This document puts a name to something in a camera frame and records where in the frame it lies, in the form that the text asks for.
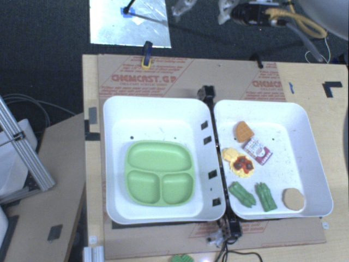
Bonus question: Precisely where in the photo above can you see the yellow spaghetti with meatballs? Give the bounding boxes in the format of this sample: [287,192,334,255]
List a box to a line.
[230,153,255,180]

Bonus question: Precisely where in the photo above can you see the brown cardboard board red print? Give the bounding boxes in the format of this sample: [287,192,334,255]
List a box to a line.
[97,53,327,260]

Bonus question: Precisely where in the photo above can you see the orange waffle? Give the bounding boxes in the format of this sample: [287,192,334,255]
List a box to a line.
[233,121,255,144]

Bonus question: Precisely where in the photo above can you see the yellow toy food lump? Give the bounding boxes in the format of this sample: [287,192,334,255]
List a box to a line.
[221,147,238,162]

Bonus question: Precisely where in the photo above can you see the green divided plate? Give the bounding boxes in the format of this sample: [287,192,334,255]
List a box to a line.
[124,140,195,208]

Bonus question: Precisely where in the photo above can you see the white plastic tray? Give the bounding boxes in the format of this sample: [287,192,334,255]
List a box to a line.
[103,95,227,225]
[213,99,334,221]

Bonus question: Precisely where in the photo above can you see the black cylinder on white bracket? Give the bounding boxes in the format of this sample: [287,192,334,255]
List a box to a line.
[231,0,286,27]

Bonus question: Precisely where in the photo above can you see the tan round biscuit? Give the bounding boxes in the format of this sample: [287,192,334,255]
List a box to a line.
[281,187,305,212]

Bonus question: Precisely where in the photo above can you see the red and white packet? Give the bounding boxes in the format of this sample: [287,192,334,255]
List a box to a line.
[242,136,274,166]

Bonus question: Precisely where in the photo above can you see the thin black rod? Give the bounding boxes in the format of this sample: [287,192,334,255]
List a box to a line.
[206,97,233,221]

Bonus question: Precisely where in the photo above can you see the green ribbed toy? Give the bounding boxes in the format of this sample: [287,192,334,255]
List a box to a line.
[171,253,195,262]

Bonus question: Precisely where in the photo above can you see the green asparagus bundle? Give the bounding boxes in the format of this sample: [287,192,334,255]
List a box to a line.
[254,182,278,213]
[227,181,257,209]

